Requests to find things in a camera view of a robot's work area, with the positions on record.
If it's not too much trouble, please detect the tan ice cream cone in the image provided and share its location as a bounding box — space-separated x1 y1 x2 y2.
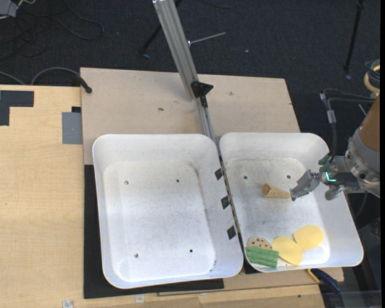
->
261 183 292 200

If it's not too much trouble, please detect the green beans bundle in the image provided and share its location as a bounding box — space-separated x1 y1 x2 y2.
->
244 246 280 268

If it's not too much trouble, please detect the white plastic tray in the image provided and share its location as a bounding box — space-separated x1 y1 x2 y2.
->
92 133 245 290
218 132 364 274

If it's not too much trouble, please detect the brown lotus root slice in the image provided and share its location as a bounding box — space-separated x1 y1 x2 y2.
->
246 235 273 251

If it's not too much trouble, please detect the yellow oval potato chip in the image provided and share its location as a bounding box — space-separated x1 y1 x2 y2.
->
292 225 326 251
271 235 305 266

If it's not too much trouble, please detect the pale wood board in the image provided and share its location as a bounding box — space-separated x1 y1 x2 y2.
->
80 67 345 298

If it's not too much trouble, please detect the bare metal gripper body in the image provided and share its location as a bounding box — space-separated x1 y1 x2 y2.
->
320 149 381 199

